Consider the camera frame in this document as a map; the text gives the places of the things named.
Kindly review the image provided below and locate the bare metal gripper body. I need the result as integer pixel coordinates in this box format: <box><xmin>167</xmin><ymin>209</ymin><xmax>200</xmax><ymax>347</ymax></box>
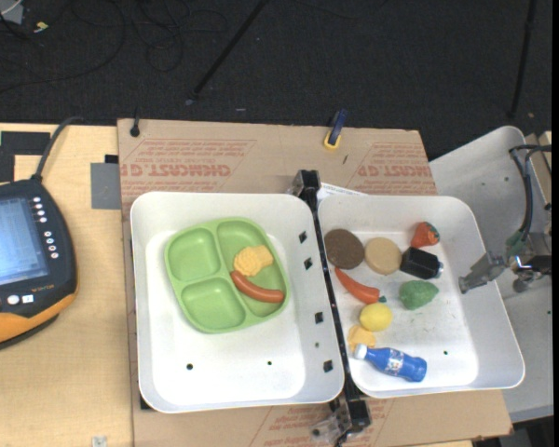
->
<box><xmin>504</xmin><ymin>232</ymin><xmax>553</xmax><ymax>282</ymax></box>

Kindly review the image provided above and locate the white plastic tray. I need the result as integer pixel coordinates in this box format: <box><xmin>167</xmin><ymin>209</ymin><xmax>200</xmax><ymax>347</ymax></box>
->
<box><xmin>316</xmin><ymin>195</ymin><xmax>526</xmax><ymax>400</ymax></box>
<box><xmin>130</xmin><ymin>191</ymin><xmax>346</xmax><ymax>414</ymax></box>

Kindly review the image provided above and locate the red strawberry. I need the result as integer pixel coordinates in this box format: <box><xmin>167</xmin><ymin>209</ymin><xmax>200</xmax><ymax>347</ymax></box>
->
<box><xmin>410</xmin><ymin>221</ymin><xmax>442</xmax><ymax>250</ymax></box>

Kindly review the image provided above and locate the green broccoli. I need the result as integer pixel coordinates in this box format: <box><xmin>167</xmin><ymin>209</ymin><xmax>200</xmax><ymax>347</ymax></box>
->
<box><xmin>398</xmin><ymin>279</ymin><xmax>441</xmax><ymax>312</ymax></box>

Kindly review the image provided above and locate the tan round biscuit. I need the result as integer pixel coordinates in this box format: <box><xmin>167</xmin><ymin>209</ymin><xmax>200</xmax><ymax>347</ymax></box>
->
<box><xmin>363</xmin><ymin>237</ymin><xmax>404</xmax><ymax>277</ymax></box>

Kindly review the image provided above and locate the yellow lemon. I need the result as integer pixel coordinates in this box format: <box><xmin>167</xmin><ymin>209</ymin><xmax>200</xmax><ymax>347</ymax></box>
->
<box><xmin>358</xmin><ymin>302</ymin><xmax>394</xmax><ymax>333</ymax></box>

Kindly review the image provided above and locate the blue bottle white cap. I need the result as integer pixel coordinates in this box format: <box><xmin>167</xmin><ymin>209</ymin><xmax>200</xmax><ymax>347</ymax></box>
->
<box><xmin>352</xmin><ymin>343</ymin><xmax>429</xmax><ymax>384</ymax></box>

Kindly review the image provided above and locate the orange carrot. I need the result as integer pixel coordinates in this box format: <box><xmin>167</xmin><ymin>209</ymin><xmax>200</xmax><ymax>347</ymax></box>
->
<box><xmin>334</xmin><ymin>266</ymin><xmax>388</xmax><ymax>305</ymax></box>

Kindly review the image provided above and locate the yellow cheese wedge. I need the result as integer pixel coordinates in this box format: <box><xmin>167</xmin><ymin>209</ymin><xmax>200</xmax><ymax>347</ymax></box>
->
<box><xmin>347</xmin><ymin>324</ymin><xmax>377</xmax><ymax>349</ymax></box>

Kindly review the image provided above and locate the brown round biscuit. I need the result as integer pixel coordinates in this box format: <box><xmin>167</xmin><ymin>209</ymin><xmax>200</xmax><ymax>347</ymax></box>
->
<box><xmin>323</xmin><ymin>228</ymin><xmax>366</xmax><ymax>271</ymax></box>

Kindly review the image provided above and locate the thin black rod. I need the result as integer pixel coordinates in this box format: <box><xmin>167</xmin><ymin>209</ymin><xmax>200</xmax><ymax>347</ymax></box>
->
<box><xmin>307</xmin><ymin>188</ymin><xmax>357</xmax><ymax>404</ymax></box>

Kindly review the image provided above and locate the red sausage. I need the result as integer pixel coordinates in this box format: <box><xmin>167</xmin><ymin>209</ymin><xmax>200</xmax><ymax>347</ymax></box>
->
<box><xmin>230</xmin><ymin>269</ymin><xmax>287</xmax><ymax>305</ymax></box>

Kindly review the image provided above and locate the yellow corn cob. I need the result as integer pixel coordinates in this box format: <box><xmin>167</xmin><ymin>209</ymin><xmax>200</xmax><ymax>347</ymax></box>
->
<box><xmin>233</xmin><ymin>244</ymin><xmax>275</xmax><ymax>278</ymax></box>

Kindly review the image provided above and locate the brown cardboard board red print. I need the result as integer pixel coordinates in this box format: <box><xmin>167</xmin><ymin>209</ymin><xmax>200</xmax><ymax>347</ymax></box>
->
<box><xmin>116</xmin><ymin>117</ymin><xmax>514</xmax><ymax>447</ymax></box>

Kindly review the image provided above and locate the green divided plate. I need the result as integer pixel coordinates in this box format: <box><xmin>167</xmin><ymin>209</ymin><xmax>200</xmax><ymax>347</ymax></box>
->
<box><xmin>163</xmin><ymin>216</ymin><xmax>292</xmax><ymax>335</ymax></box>

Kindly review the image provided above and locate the black block with thin wires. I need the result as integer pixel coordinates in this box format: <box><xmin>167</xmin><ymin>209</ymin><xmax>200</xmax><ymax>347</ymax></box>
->
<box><xmin>337</xmin><ymin>397</ymin><xmax>374</xmax><ymax>435</ymax></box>
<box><xmin>292</xmin><ymin>169</ymin><xmax>322</xmax><ymax>199</ymax></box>

